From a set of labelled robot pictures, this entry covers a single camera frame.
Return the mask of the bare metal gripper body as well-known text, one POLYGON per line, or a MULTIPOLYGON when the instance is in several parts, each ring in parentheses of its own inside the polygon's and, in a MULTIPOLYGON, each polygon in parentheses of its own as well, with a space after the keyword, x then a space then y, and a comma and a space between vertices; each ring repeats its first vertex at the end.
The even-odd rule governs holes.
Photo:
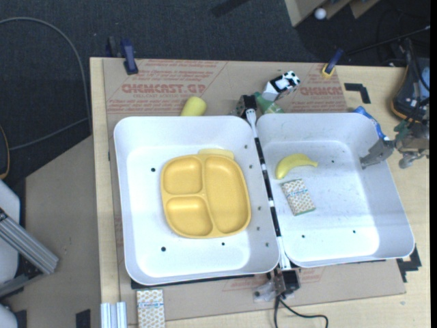
POLYGON ((404 137, 396 139, 395 147, 402 153, 429 154, 429 140, 424 138, 404 137))

